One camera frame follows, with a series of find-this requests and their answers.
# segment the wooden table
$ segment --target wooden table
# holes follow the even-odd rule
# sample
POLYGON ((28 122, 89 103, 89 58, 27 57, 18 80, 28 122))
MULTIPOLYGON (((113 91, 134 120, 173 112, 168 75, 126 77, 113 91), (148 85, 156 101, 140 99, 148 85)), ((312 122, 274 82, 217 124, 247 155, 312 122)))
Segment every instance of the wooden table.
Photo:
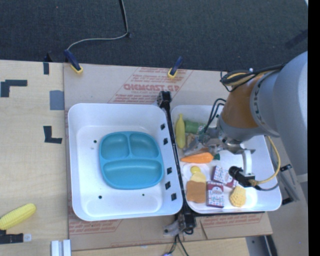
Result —
MULTIPOLYGON (((1 86, 9 94, 0 97, 0 216, 26 203, 35 214, 7 230, 7 234, 31 234, 32 241, 1 244, 0 255, 50 255, 50 243, 68 239, 65 111, 51 110, 50 91, 63 91, 63 64, 0 60, 1 86), (27 81, 15 86, 14 81, 27 81), (44 126, 62 143, 45 142, 44 126)), ((185 242, 189 255, 248 256, 245 238, 185 242)), ((160 256, 171 244, 73 251, 74 256, 160 256)), ((174 256, 184 255, 178 245, 174 256)))

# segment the cardboard sheet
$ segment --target cardboard sheet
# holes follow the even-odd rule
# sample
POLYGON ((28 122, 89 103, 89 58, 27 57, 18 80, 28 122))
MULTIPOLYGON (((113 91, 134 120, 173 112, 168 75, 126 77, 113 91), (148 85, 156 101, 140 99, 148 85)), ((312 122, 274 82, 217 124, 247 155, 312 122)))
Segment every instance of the cardboard sheet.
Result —
MULTIPOLYGON (((175 79, 169 69, 82 64, 75 73, 64 64, 64 106, 66 163, 68 173, 68 227, 72 250, 102 249, 173 242, 163 235, 163 227, 174 216, 116 219, 87 222, 72 209, 68 142, 68 110, 77 103, 153 104, 160 91, 170 91, 171 108, 178 105, 212 105, 228 96, 220 84, 220 72, 178 70, 175 79)), ((184 241, 199 241, 245 236, 269 235, 272 228, 266 213, 229 214, 197 217, 197 227, 184 241)))

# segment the small carton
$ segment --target small carton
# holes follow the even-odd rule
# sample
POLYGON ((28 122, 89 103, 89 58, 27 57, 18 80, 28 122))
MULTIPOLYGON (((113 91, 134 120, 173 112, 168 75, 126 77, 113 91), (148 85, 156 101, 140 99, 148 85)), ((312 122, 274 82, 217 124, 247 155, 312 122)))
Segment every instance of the small carton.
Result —
POLYGON ((224 185, 219 182, 206 182, 206 205, 223 208, 225 206, 224 185))
POLYGON ((237 185, 237 181, 229 174, 228 170, 223 169, 221 166, 216 165, 213 167, 212 171, 212 181, 220 182, 224 186, 229 187, 231 189, 235 188, 237 185))

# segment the blue plate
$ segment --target blue plate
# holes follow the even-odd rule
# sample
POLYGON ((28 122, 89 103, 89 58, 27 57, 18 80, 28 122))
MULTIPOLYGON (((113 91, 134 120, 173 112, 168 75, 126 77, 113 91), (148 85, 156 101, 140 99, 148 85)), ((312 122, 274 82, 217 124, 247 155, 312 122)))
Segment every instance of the blue plate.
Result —
POLYGON ((138 190, 157 185, 164 176, 160 148, 147 133, 113 132, 99 145, 103 179, 114 189, 138 190))

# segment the yellow corn cob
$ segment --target yellow corn cob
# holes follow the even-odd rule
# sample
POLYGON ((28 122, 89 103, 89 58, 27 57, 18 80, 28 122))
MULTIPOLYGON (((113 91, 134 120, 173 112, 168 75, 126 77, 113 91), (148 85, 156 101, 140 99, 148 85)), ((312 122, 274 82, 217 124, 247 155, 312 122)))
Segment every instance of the yellow corn cob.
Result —
POLYGON ((36 211, 33 203, 27 203, 17 209, 8 212, 0 218, 0 230, 7 230, 13 226, 25 221, 36 211))

